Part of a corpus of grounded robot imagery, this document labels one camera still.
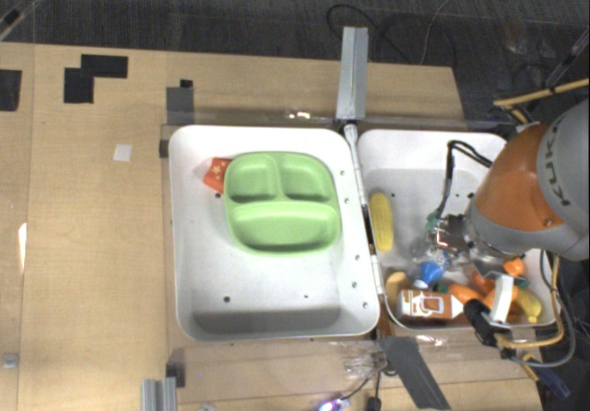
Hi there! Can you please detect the yellow corn cob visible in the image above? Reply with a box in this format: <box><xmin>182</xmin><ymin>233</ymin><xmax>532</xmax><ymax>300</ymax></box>
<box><xmin>368</xmin><ymin>191</ymin><xmax>395</xmax><ymax>253</ymax></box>

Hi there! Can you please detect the orange and white carton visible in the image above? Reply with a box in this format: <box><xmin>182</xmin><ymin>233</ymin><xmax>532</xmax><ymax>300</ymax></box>
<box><xmin>395</xmin><ymin>288</ymin><xmax>465</xmax><ymax>324</ymax></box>

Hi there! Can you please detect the white plastic tray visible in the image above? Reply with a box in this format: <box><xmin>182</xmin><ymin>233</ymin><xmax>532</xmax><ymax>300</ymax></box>
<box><xmin>167</xmin><ymin>123</ymin><xmax>382</xmax><ymax>343</ymax></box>
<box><xmin>357</xmin><ymin>128</ymin><xmax>561</xmax><ymax>332</ymax></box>

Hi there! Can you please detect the black cylinder on white bracket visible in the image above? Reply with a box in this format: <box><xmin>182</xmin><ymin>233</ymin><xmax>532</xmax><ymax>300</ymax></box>
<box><xmin>463</xmin><ymin>274</ymin><xmax>520</xmax><ymax>346</ymax></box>

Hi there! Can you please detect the red packet with yellow stars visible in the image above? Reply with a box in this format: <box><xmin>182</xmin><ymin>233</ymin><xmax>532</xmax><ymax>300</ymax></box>
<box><xmin>202</xmin><ymin>156</ymin><xmax>233</xmax><ymax>194</ymax></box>

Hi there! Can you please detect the blue cone-shaped toy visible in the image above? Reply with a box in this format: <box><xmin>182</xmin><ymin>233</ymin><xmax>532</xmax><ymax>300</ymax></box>
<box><xmin>419</xmin><ymin>260</ymin><xmax>446</xmax><ymax>286</ymax></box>

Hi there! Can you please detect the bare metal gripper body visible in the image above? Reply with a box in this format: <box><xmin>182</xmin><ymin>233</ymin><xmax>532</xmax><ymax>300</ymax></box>
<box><xmin>431</xmin><ymin>213</ymin><xmax>508</xmax><ymax>279</ymax></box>

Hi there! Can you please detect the beige bread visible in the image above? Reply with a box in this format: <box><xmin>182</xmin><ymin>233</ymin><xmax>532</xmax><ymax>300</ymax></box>
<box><xmin>385</xmin><ymin>271</ymin><xmax>412</xmax><ymax>304</ymax></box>

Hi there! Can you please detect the green divided plate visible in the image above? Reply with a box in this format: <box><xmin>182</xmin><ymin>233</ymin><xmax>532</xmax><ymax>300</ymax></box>
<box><xmin>223</xmin><ymin>150</ymin><xmax>343</xmax><ymax>256</ymax></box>

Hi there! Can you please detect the yellow banana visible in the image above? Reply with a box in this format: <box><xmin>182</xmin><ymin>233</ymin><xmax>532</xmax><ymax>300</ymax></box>
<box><xmin>514</xmin><ymin>288</ymin><xmax>543</xmax><ymax>324</ymax></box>

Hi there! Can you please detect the orange carrot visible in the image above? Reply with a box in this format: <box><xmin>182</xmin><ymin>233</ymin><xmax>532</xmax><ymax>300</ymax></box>
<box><xmin>447</xmin><ymin>283</ymin><xmax>490</xmax><ymax>305</ymax></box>

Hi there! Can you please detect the small orange round toy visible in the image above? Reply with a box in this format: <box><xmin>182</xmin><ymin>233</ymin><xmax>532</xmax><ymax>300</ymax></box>
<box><xmin>501</xmin><ymin>257</ymin><xmax>527</xmax><ymax>277</ymax></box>

